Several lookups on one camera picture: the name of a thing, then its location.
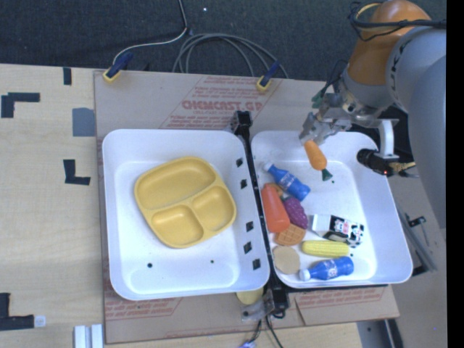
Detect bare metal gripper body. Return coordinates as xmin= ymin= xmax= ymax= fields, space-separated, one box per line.
xmin=316 ymin=91 xmax=386 ymax=128

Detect orange carrot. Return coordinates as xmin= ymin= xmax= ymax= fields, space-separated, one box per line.
xmin=303 ymin=139 xmax=334 ymax=182

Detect blue bottle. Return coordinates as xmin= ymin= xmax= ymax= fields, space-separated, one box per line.
xmin=262 ymin=162 xmax=312 ymax=202
xmin=297 ymin=255 xmax=355 ymax=283

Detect purple grapes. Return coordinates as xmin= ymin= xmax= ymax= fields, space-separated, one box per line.
xmin=282 ymin=196 xmax=310 ymax=231

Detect white plastic tray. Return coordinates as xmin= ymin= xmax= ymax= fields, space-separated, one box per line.
xmin=101 ymin=128 xmax=271 ymax=302
xmin=250 ymin=130 xmax=414 ymax=290

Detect orange bottle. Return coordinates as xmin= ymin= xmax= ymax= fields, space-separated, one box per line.
xmin=260 ymin=183 xmax=291 ymax=235

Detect black and white milk carton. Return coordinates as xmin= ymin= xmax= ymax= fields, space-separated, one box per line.
xmin=307 ymin=213 xmax=365 ymax=248

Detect brown waffle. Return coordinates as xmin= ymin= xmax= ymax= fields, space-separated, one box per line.
xmin=273 ymin=223 xmax=307 ymax=247

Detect yellow corn cob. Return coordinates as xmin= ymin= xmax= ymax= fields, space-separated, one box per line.
xmin=301 ymin=239 xmax=351 ymax=258

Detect tan round biscuit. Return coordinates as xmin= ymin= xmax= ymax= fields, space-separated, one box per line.
xmin=272 ymin=245 xmax=302 ymax=276

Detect yellow divided plate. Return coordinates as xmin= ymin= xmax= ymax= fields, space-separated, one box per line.
xmin=133 ymin=155 xmax=238 ymax=249

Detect brown cardboard board red print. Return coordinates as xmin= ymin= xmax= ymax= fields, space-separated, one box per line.
xmin=93 ymin=70 xmax=401 ymax=344

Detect yellow round object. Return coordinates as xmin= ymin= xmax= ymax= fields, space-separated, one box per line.
xmin=236 ymin=286 xmax=265 ymax=306

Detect black cylinder on white bracket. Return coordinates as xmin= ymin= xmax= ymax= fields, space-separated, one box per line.
xmin=356 ymin=119 xmax=400 ymax=177

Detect black block with thin wires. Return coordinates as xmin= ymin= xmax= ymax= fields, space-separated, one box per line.
xmin=233 ymin=109 xmax=254 ymax=137
xmin=268 ymin=285 xmax=291 ymax=314

